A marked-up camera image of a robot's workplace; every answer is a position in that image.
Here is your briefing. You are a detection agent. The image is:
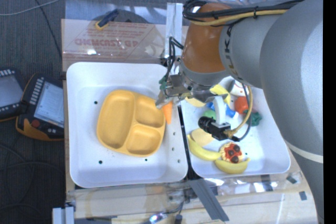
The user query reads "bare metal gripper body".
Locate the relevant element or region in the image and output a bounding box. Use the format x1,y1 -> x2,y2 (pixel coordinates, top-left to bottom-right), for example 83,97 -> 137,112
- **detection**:
163,74 -> 215,103

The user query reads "orange toy carrot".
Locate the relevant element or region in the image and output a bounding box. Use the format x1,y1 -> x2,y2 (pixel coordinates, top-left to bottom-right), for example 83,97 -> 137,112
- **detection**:
162,101 -> 174,125

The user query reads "pale yellow toy bread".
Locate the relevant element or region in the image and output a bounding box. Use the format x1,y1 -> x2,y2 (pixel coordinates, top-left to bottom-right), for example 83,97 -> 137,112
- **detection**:
184,96 -> 207,108

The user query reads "green ball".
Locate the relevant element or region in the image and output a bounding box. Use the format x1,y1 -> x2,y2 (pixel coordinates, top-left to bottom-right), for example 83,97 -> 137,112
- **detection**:
203,109 -> 217,122

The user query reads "yellow packet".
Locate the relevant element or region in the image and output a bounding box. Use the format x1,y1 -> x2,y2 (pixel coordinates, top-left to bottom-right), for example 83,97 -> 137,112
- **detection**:
209,84 -> 232,106

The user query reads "yellow divided plate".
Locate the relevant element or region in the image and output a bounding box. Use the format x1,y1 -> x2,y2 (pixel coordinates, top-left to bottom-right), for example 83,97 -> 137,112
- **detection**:
96,89 -> 167,158

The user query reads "blue and white bottle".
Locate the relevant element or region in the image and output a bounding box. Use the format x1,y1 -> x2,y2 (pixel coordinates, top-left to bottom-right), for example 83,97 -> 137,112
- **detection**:
206,101 -> 239,119

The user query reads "yellow banana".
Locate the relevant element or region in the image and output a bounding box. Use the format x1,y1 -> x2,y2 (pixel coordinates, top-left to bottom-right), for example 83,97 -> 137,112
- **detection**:
186,134 -> 223,162
214,157 -> 251,175

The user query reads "white and red bottle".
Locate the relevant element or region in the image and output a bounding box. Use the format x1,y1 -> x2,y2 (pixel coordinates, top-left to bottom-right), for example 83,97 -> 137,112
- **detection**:
227,79 -> 249,98

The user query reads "orange toy bottle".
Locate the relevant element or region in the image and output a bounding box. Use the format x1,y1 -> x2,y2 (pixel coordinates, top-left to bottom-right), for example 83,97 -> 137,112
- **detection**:
234,96 -> 249,115

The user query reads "toy pizza slice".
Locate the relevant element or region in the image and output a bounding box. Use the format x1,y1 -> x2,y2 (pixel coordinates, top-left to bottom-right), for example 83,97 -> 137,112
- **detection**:
219,142 -> 243,164

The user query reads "green broccoli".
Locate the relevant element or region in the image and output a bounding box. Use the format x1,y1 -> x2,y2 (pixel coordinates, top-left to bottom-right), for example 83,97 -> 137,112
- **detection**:
246,111 -> 263,127

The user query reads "brown cardboard board red print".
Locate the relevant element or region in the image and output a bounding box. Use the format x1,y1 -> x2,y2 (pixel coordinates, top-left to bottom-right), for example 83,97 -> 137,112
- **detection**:
60,18 -> 317,218

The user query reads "white plastic tray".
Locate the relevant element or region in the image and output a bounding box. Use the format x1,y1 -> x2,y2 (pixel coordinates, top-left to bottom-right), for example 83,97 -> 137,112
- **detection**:
66,61 -> 189,189
180,77 -> 292,179

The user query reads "black cylinder on white bracket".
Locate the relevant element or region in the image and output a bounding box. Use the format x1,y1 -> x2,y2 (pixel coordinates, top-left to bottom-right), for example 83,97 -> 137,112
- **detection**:
197,95 -> 232,142

